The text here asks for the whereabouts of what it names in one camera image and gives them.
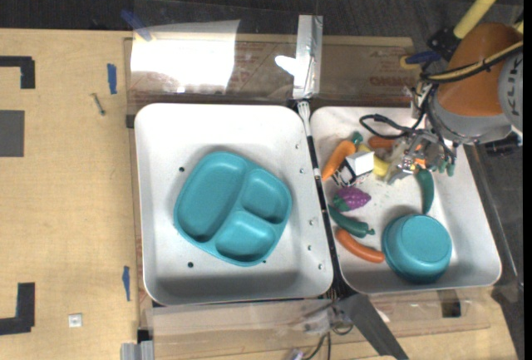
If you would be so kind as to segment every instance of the black cable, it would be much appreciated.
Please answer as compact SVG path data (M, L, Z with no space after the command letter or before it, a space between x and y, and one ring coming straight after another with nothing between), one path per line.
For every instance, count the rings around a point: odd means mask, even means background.
M351 325L349 325L347 327L347 330L345 330L345 331L340 331L340 330L338 330L338 328L332 328L332 331L335 332L335 334L337 334L337 335L342 337L342 336L345 336L348 333L350 333L354 328L355 328L355 325L351 324Z
M327 333L327 360L331 360L331 333Z
M401 138L403 136L411 135L416 130L416 128L419 126L419 124L421 123L421 119L422 118L423 118L423 113L420 114L419 118L417 119L416 123L413 126L401 126L401 125L397 124L396 122L392 121L391 119L389 119L389 118L387 118L387 117L385 117L383 115L379 115L378 113L373 114L373 115L362 116L358 121L360 122L360 125L362 125L368 131L370 131L373 135L379 136L379 137L384 138L386 140L395 140L395 139ZM385 123L385 124L391 126L393 129L401 131L401 133L397 134L395 136L387 136L385 134L380 134L379 132L377 132L373 128L371 128L365 122L365 120L367 120L367 119L373 119L375 122Z
M477 75L478 73L481 73L483 71L489 71L495 64L497 64L499 62L502 62L503 60L505 60L506 58L508 58L510 56L513 56L517 52L522 52L522 51L523 51L523 46L517 47L517 48L515 48L513 50L508 51L506 54L503 54L502 56L497 57L496 59L491 60L488 63L484 63L482 66L477 67L476 69L474 69L474 70L472 70L470 72L465 73L464 75L460 75L460 76L456 76L456 77L450 77L448 79L445 79L445 78L440 79L439 78L439 76L445 76L446 74L451 74L453 72L458 72L458 71L460 71L462 69L466 69L467 67L474 66L475 63L471 63L471 64L466 65L466 66L457 67L455 69L451 69L449 71L442 72L442 73L439 73L437 75L427 75L426 73L422 73L420 75L420 78L423 81L430 81L430 82L435 82L435 83L438 83L438 84L446 84L446 83L451 83L451 82L463 81L464 79L467 79L468 77L472 77L474 75Z
M434 96L434 94L436 93L436 89L437 89L437 86L434 86L431 88L431 92L429 92L429 94L427 95L427 99L430 97L432 98ZM440 143L440 145L443 147L443 150L446 152L446 159L447 158L450 158L451 159L451 163L455 163L455 160L456 160L456 155L455 153L447 146L445 140L443 139L443 135L441 134L441 132L438 130L438 126L435 125L434 123L434 116L431 114L430 112L430 107L427 108L429 111L426 113L426 116L429 120L429 122L431 123L431 127L432 127L432 130L433 132L436 134L436 136L438 137L438 141Z
M323 343L325 342L325 338L327 337L327 335L329 335L329 338L331 337L331 334L330 334L330 333L326 333L325 335L323 335L323 336L319 339L319 343L318 343L318 345L316 346L316 349L315 349L311 354L309 354L307 357L303 357L302 360L311 360L311 358L315 358L315 357L316 357L316 354L319 353L319 350L322 349Z

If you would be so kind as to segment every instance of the teal bowl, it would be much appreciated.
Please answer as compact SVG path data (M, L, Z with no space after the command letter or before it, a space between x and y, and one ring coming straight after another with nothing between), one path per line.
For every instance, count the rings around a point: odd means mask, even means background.
M394 219L382 233L382 252L390 268L414 284L431 284L449 268L451 237L427 215Z

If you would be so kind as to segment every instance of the orange toy sausage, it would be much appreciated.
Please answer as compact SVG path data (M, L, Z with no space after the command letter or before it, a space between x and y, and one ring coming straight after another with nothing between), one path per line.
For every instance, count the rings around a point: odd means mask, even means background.
M338 169L338 167L342 164L343 160L353 153L356 153L357 147L355 144L350 140L344 140L342 141L336 149L334 149L334 152L332 153L331 157L329 158L327 164L323 167L322 170L322 180L325 181L327 178L332 176L334 172Z
M375 250L359 244L346 230L338 228L336 230L336 240L353 255L365 259L371 263L381 263L384 261L384 254L380 250Z
M395 140L388 140L387 138L382 138L379 136L373 136L370 137L370 139L367 141L369 146L373 149L386 149L391 150L393 148L393 143L395 143Z

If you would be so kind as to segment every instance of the toy vegetable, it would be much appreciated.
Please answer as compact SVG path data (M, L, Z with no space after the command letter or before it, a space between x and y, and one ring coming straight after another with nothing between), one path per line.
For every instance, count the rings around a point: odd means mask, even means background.
M364 144L361 144L358 149L360 151L372 151L367 145ZM373 174L379 177L385 177L388 173L388 168L390 168L390 164L388 162L385 162L377 155L373 155Z
M340 212L362 208L372 197L357 187L342 187L332 199L334 207Z
M361 223L360 221L350 219L345 215L340 214L332 206L329 206L329 215L336 224L353 236L364 238L366 237L366 234L375 234L375 230L370 229L368 223Z
M343 160L347 156L355 153L356 151L357 151L357 147L355 146L355 143L353 143L350 140L342 141L336 147L336 149L334 149L334 152L329 158L327 164L323 167L322 180L325 181L327 178L331 177L334 174L334 172L338 169L338 167L342 164Z
M384 254L363 244L359 244L346 230L336 230L336 240L353 255L370 263L381 263L384 261Z
M419 169L416 173L416 180L421 187L421 196L423 197L423 214L428 214L434 201L434 180L429 170Z
M382 138L380 136L370 137L370 139L367 141L367 143L373 150L376 150L376 149L391 150L395 142L396 142L395 140Z

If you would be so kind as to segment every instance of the clear plastic sheet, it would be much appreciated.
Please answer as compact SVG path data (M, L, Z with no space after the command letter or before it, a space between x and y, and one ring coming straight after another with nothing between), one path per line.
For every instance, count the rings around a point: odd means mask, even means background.
M267 101L319 87L319 16L192 2L135 0L130 110L152 102Z
M396 337L490 326L485 293L461 290L453 297L442 303L436 293L401 294L372 303ZM334 347L365 341L327 299L153 308L147 315L155 355L176 360L283 350L288 358L294 349L308 355L326 333Z

